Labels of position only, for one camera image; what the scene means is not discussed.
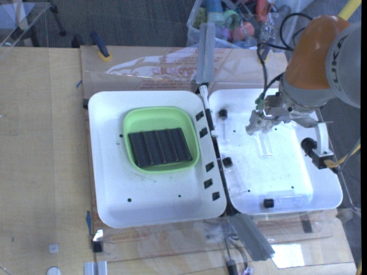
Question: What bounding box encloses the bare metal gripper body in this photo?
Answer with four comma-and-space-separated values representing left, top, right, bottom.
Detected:
261, 94, 315, 126

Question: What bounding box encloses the clear plastic bottle black cap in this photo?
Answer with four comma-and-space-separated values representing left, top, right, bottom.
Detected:
263, 194, 305, 210
217, 108, 232, 145
222, 156, 248, 197

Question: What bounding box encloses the white plastic tray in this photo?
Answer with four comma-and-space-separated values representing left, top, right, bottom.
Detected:
87, 90, 228, 229
208, 88, 343, 216

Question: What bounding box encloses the black ribbed rectangular tray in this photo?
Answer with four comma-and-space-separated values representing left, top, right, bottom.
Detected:
127, 127, 194, 168

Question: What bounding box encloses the green square plate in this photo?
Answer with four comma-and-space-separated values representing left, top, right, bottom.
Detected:
123, 106, 201, 174

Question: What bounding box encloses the clear plastic storage bin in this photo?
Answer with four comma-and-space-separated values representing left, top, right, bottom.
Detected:
186, 0, 305, 53

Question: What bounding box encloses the brown cardboard board red print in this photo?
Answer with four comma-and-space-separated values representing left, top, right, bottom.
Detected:
80, 45, 358, 270

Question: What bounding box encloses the black cylinder on white bracket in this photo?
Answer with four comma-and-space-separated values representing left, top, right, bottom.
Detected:
292, 116, 335, 170

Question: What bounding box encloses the black block with thin wires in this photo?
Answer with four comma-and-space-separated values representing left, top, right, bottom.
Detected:
225, 258, 239, 275

